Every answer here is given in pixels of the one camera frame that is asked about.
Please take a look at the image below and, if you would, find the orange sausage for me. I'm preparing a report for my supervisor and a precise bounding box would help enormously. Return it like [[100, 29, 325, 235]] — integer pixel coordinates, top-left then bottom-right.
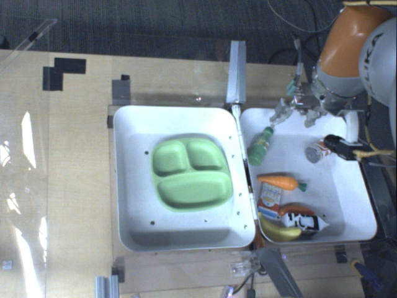
[[277, 204, 316, 219]]

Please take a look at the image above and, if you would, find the yellow banana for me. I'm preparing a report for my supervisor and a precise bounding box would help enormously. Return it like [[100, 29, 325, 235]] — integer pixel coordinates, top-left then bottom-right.
[[257, 212, 303, 243]]

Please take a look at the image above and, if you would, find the orange carrot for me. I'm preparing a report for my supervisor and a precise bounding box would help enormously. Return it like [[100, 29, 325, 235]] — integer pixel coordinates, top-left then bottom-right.
[[256, 174, 308, 193]]

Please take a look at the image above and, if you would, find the green divided plate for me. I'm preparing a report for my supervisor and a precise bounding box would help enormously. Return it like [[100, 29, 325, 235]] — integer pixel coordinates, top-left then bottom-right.
[[151, 137, 234, 212]]

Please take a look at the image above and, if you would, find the white and orange carton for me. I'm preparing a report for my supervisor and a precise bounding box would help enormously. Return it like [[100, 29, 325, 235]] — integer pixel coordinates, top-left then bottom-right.
[[257, 181, 283, 221]]

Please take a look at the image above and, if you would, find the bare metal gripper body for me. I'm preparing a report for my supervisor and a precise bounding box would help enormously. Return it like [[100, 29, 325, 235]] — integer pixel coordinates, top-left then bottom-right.
[[292, 82, 335, 117]]

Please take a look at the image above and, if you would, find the green plastic bottle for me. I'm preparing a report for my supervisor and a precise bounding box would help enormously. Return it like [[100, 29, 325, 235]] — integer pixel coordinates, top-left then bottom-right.
[[246, 125, 275, 166]]

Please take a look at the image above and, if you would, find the black and white carton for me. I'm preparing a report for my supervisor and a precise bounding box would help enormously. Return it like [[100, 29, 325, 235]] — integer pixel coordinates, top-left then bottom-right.
[[280, 212, 331, 237]]

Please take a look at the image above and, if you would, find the black cylinder on white bracket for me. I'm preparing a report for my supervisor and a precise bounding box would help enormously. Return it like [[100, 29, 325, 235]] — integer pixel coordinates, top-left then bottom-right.
[[323, 110, 364, 161]]

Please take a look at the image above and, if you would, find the white plastic tray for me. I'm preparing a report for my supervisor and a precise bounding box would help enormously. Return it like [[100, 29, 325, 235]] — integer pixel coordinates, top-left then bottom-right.
[[239, 107, 378, 245], [112, 104, 257, 253]]

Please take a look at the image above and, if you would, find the orange and white can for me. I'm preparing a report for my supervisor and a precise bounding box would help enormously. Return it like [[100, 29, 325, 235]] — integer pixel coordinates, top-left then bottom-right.
[[304, 138, 333, 164]]

